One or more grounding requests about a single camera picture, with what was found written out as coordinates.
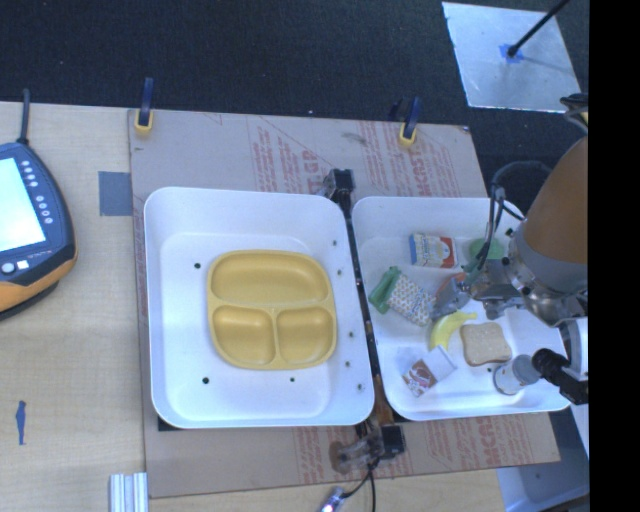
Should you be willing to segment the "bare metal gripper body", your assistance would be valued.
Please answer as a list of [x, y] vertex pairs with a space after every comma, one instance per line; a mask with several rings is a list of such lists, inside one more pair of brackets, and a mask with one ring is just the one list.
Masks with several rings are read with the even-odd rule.
[[584, 265], [531, 266], [520, 260], [488, 260], [467, 282], [470, 296], [483, 303], [491, 320], [511, 307], [530, 312], [550, 327], [588, 316]]

